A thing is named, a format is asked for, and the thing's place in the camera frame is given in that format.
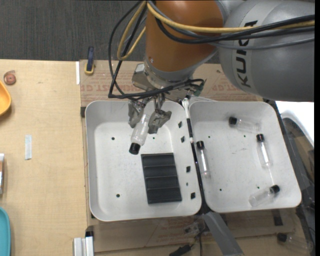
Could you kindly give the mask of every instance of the black cable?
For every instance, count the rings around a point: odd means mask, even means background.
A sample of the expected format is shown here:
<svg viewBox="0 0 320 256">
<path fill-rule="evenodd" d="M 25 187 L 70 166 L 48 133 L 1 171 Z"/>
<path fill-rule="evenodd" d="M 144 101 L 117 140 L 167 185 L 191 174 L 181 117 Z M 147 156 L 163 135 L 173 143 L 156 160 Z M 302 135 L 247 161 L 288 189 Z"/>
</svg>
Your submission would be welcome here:
<svg viewBox="0 0 320 256">
<path fill-rule="evenodd" d="M 199 244 L 200 244 L 200 256 L 203 256 L 201 236 L 202 236 L 202 232 L 199 234 Z"/>
<path fill-rule="evenodd" d="M 161 12 L 152 1 L 148 0 L 147 2 L 152 6 L 152 8 L 158 14 L 160 14 L 162 17 L 172 21 L 172 19 L 170 19 L 163 12 Z M 168 24 L 167 24 L 167 26 L 170 27 L 171 29 L 175 30 L 176 32 L 178 32 L 180 34 L 183 34 L 185 36 L 198 38 L 198 39 L 213 38 L 212 36 L 197 34 L 197 33 L 193 32 L 193 31 L 181 29 L 181 28 L 174 27 L 174 26 L 170 26 Z M 287 29 L 281 29 L 281 30 L 276 30 L 276 31 L 270 31 L 270 32 L 266 32 L 266 33 L 259 33 L 259 34 L 251 34 L 251 35 L 247 35 L 247 36 L 240 36 L 237 39 L 238 40 L 246 40 L 246 39 L 254 39 L 254 38 L 283 36 L 283 35 L 289 35 L 289 34 L 310 32 L 310 31 L 314 31 L 314 30 L 315 30 L 314 26 L 312 26 L 312 27 L 310 27 L 310 26 L 309 27 L 294 27 L 294 28 L 287 28 Z"/>
<path fill-rule="evenodd" d="M 313 231 L 314 234 L 316 234 L 316 231 L 312 227 L 309 227 L 309 229 Z"/>
<path fill-rule="evenodd" d="M 281 42 L 281 43 L 275 43 L 275 44 L 267 44 L 267 45 L 257 45 L 257 46 L 246 46 L 246 50 L 266 50 L 266 49 L 273 49 L 273 48 L 280 48 L 280 47 L 288 47 L 288 46 L 295 46 L 299 44 L 306 44 L 309 42 L 313 42 L 315 40 L 314 37 L 302 39 L 302 40 L 296 40 L 296 41 L 289 41 L 289 42 Z M 237 45 L 228 45 L 224 43 L 217 43 L 212 42 L 212 45 L 220 48 L 226 48 L 231 50 L 243 50 L 243 46 L 237 46 Z"/>
<path fill-rule="evenodd" d="M 207 39 L 207 38 L 214 38 L 213 36 L 207 36 L 207 35 L 201 35 L 196 34 L 188 30 L 179 29 L 173 26 L 168 25 L 171 29 L 177 31 L 178 33 L 194 37 L 198 39 Z M 305 33 L 305 32 L 312 32 L 315 31 L 314 26 L 305 26 L 305 27 L 293 27 L 293 28 L 286 28 L 286 29 L 280 29 L 270 32 L 264 32 L 264 33 L 258 33 L 258 34 L 249 34 L 249 35 L 243 35 L 236 38 L 236 40 L 247 40 L 247 39 L 258 39 L 258 38 L 267 38 L 267 37 L 277 37 L 277 36 L 286 36 L 291 34 L 298 34 L 298 33 Z M 235 39 L 223 39 L 221 41 L 234 41 Z"/>
<path fill-rule="evenodd" d="M 143 17 L 143 19 L 141 20 L 141 22 L 140 22 L 140 24 L 139 24 L 139 27 L 146 21 L 146 19 L 147 19 L 147 15 L 145 15 L 145 16 Z M 129 40 L 129 38 L 131 37 L 131 35 L 132 35 L 132 34 L 130 34 L 130 35 L 123 41 L 124 44 L 125 44 L 126 42 L 128 42 L 128 40 Z"/>
<path fill-rule="evenodd" d="M 136 24 L 135 24 L 135 26 L 134 26 L 134 28 L 133 28 L 132 34 L 131 34 L 128 42 L 126 43 L 126 45 L 125 45 L 125 47 L 124 47 L 124 50 L 123 50 L 121 56 L 124 56 L 124 55 L 127 53 L 128 49 L 129 49 L 129 46 L 130 46 L 130 44 L 131 44 L 131 42 L 132 42 L 132 40 L 133 40 L 133 38 L 134 38 L 137 30 L 138 30 L 138 27 L 140 26 L 141 20 L 143 19 L 146 10 L 147 10 L 147 7 L 145 6 L 145 7 L 143 8 L 142 12 L 140 13 L 138 19 L 137 19 L 137 22 L 136 22 Z M 116 71 L 115 71 L 115 73 L 114 73 L 114 75 L 113 75 L 112 82 L 111 82 L 111 86 L 110 86 L 110 90 L 109 90 L 109 95 L 108 95 L 109 98 L 112 98 L 112 95 L 113 95 L 113 94 L 112 94 L 113 88 L 114 88 L 113 85 L 115 85 L 116 88 L 119 90 L 119 92 L 120 92 L 122 95 L 124 95 L 124 92 L 120 89 L 120 87 L 119 87 L 118 84 L 116 83 L 116 79 L 117 79 L 117 76 L 118 76 L 118 73 L 119 73 L 121 64 L 122 64 L 122 60 L 119 61 L 118 65 L 117 65 L 117 67 L 116 67 Z"/>
<path fill-rule="evenodd" d="M 123 94 L 123 95 L 113 95 L 113 94 L 109 94 L 109 98 L 117 98 L 117 99 L 128 99 L 131 97 L 139 97 L 136 98 L 134 100 L 140 100 L 140 99 L 144 99 L 147 97 L 152 97 L 152 96 L 156 96 L 158 94 L 161 93 L 168 93 L 169 91 L 175 90 L 175 89 L 179 89 L 181 87 L 184 86 L 188 86 L 188 85 L 193 85 L 193 83 L 196 82 L 201 82 L 203 83 L 204 80 L 203 79 L 191 79 L 191 80 L 187 80 L 187 81 L 183 81 L 183 82 L 179 82 L 177 84 L 174 85 L 170 85 L 168 87 L 162 88 L 162 89 L 155 89 L 155 90 L 151 90 L 151 91 L 144 91 L 144 92 L 138 92 L 138 93 L 127 93 L 127 94 Z"/>
<path fill-rule="evenodd" d="M 176 42 L 183 43 L 183 44 L 207 44 L 207 43 L 219 42 L 221 40 L 238 40 L 238 38 L 242 36 L 247 36 L 253 33 L 263 32 L 270 29 L 276 29 L 282 26 L 292 25 L 300 22 L 313 21 L 314 19 L 315 19 L 315 15 L 307 15 L 307 16 L 291 18 L 283 21 L 278 21 L 278 22 L 267 24 L 267 25 L 261 25 L 259 27 L 249 28 L 245 31 L 240 31 L 240 32 L 227 33 L 227 34 L 213 36 L 209 38 L 203 38 L 203 39 L 184 39 L 184 38 L 176 37 L 175 35 L 171 34 L 164 27 L 162 22 L 155 17 L 158 27 L 167 37 L 169 37 L 170 39 Z"/>
<path fill-rule="evenodd" d="M 110 69 L 110 74 L 111 74 L 111 77 L 112 77 L 112 82 L 111 82 L 111 86 L 110 86 L 110 90 L 109 90 L 109 94 L 112 94 L 112 91 L 114 89 L 114 85 L 116 86 L 116 88 L 119 90 L 119 92 L 121 94 L 124 94 L 124 92 L 119 88 L 117 82 L 116 82 L 116 77 L 114 72 L 113 72 L 113 69 L 112 69 L 112 62 L 111 62 L 111 45 L 112 45 L 112 41 L 113 41 L 113 37 L 116 33 L 116 30 L 118 29 L 119 25 L 125 20 L 125 18 L 135 9 L 138 7 L 138 5 L 142 3 L 142 1 L 138 1 L 136 4 L 134 4 L 133 7 L 131 7 L 125 14 L 124 16 L 117 22 L 117 24 L 114 26 L 111 34 L 110 34 L 110 38 L 109 38 L 109 43 L 108 43 L 108 56 L 109 56 L 109 60 L 108 60 L 108 63 L 109 63 L 109 69 Z M 132 38 L 133 38 L 134 34 L 132 33 L 131 34 L 131 37 L 129 38 L 128 42 L 127 42 L 127 45 L 128 45 L 128 48 L 129 48 L 129 43 L 131 43 L 132 41 Z M 117 65 L 117 68 L 116 68 L 116 75 L 118 75 L 118 72 L 119 72 L 119 69 L 120 69 L 120 66 L 121 66 L 121 62 L 122 61 L 119 61 L 118 65 Z"/>
<path fill-rule="evenodd" d="M 184 255 L 184 254 L 186 254 L 187 252 L 189 252 L 191 250 L 192 246 L 193 245 L 186 244 L 186 245 L 184 245 L 182 247 L 179 247 L 174 252 L 171 252 L 169 254 L 169 256 L 181 256 L 181 255 Z"/>
</svg>

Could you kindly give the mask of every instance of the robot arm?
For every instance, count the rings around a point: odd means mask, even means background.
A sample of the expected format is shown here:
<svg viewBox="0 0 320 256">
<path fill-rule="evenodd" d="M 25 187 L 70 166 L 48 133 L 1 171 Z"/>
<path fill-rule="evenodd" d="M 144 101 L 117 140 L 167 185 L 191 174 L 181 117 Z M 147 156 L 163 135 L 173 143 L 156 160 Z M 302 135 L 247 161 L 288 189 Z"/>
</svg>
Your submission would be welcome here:
<svg viewBox="0 0 320 256">
<path fill-rule="evenodd" d="M 314 101 L 315 3 L 146 2 L 145 58 L 132 76 L 145 93 L 127 97 L 132 128 L 150 100 L 155 102 L 149 121 L 152 134 L 170 119 L 171 112 L 161 110 L 165 99 L 180 102 L 198 96 L 205 81 L 193 73 L 217 51 L 226 77 L 237 88 L 269 100 Z"/>
</svg>

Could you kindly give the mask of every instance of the white tray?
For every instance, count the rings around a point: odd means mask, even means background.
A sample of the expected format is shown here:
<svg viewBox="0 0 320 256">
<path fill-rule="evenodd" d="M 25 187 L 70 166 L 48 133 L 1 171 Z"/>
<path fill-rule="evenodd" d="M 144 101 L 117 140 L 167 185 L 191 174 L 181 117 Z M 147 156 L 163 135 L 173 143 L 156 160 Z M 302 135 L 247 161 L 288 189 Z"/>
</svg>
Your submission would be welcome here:
<svg viewBox="0 0 320 256">
<path fill-rule="evenodd" d="M 301 191 L 292 167 L 275 110 L 264 102 L 204 102 L 190 105 L 194 141 L 203 141 L 211 181 L 204 180 L 207 205 L 215 212 L 229 213 L 293 208 L 301 202 Z M 272 165 L 260 164 L 256 133 L 229 126 L 229 117 L 256 120 L 261 125 Z M 278 185 L 275 200 L 251 207 L 249 195 Z"/>
<path fill-rule="evenodd" d="M 147 104 L 145 112 L 151 114 L 153 105 L 153 102 Z M 111 222 L 191 216 L 200 210 L 202 201 L 185 111 L 171 101 L 166 101 L 162 108 L 172 111 L 170 120 L 157 134 L 148 134 L 139 154 L 132 155 L 129 147 L 133 129 L 128 124 L 128 102 L 94 101 L 87 106 L 89 202 L 97 219 Z M 230 116 L 260 122 L 273 162 L 269 170 L 260 165 L 256 134 L 229 127 Z M 210 153 L 212 179 L 204 180 L 203 186 L 205 201 L 213 211 L 293 208 L 300 203 L 301 191 L 276 113 L 269 104 L 198 101 L 190 105 L 190 118 L 195 142 L 204 141 Z M 148 204 L 141 154 L 160 153 L 174 154 L 181 202 Z M 252 208 L 249 195 L 274 184 L 281 189 L 274 202 Z M 195 198 L 191 199 L 191 193 L 195 193 Z"/>
<path fill-rule="evenodd" d="M 89 202 L 97 219 L 110 222 L 179 217 L 199 211 L 202 201 L 184 109 L 171 101 L 166 101 L 162 109 L 172 111 L 171 119 L 157 134 L 148 134 L 139 154 L 133 155 L 129 153 L 133 129 L 128 124 L 128 102 L 94 101 L 86 107 Z M 153 111 L 154 103 L 150 102 L 145 113 Z M 180 202 L 148 204 L 141 154 L 160 153 L 174 154 Z"/>
</svg>

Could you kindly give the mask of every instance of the orange bowl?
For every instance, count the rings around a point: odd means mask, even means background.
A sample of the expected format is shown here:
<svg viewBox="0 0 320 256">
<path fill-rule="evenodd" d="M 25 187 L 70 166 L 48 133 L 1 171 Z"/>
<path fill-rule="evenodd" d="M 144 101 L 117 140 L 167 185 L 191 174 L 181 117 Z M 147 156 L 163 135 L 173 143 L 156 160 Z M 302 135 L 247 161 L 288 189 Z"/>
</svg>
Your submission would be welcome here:
<svg viewBox="0 0 320 256">
<path fill-rule="evenodd" d="M 11 96 L 5 85 L 0 81 L 0 116 L 9 109 L 10 105 Z"/>
</svg>

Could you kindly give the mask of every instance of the test tube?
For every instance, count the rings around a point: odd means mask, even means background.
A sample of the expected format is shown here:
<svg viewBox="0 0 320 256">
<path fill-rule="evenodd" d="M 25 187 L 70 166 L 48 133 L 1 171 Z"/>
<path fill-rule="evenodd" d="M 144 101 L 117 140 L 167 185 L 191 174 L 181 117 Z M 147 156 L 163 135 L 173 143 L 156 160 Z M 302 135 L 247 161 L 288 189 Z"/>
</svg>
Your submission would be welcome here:
<svg viewBox="0 0 320 256">
<path fill-rule="evenodd" d="M 256 135 L 257 142 L 257 152 L 261 163 L 261 166 L 268 168 L 271 166 L 272 162 L 270 160 L 269 150 L 267 143 L 265 142 L 265 137 L 262 133 Z"/>
<path fill-rule="evenodd" d="M 279 193 L 280 187 L 278 185 L 273 185 L 259 190 L 249 196 L 249 203 L 252 207 L 257 207 L 263 203 L 270 203 L 275 195 Z"/>
<path fill-rule="evenodd" d="M 234 116 L 229 117 L 230 127 L 237 128 L 240 131 L 258 133 L 260 131 L 260 124 L 256 121 L 249 119 L 236 118 Z"/>
<path fill-rule="evenodd" d="M 207 159 L 208 152 L 207 152 L 207 149 L 205 148 L 205 143 L 202 140 L 200 140 L 200 141 L 197 141 L 196 146 L 200 150 L 200 154 L 201 154 L 201 159 L 199 161 L 200 172 L 204 178 L 211 179 L 209 162 Z"/>
<path fill-rule="evenodd" d="M 141 146 L 146 142 L 146 138 L 149 131 L 150 116 L 144 114 L 141 120 L 135 125 L 135 128 L 131 135 L 131 146 L 129 152 L 133 155 L 139 154 Z"/>
<path fill-rule="evenodd" d="M 283 244 L 288 249 L 296 252 L 308 252 L 311 253 L 314 249 L 314 243 L 306 238 L 297 236 L 294 233 L 278 233 L 276 235 L 277 240 L 280 244 Z"/>
</svg>

